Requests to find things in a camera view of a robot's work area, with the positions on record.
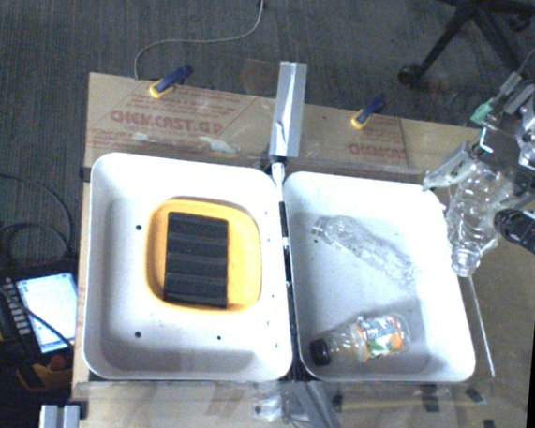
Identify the white plastic tray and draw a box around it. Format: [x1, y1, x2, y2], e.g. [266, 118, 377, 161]
[70, 148, 312, 398]
[263, 169, 494, 397]

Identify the black ribbed block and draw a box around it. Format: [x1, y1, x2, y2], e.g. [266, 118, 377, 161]
[158, 210, 238, 311]

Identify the black cylinder on white bracket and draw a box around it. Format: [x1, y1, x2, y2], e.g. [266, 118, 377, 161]
[490, 188, 535, 257]

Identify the orange juice bottle black cap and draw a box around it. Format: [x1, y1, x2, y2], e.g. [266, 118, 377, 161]
[306, 305, 414, 376]

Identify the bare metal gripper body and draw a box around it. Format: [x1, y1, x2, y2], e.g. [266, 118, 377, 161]
[474, 103, 535, 184]

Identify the clear plastic bottle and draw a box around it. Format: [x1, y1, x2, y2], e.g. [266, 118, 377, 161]
[438, 158, 513, 283]
[306, 212, 424, 290]

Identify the brown cardboard board red print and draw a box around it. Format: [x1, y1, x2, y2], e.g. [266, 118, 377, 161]
[54, 72, 522, 428]

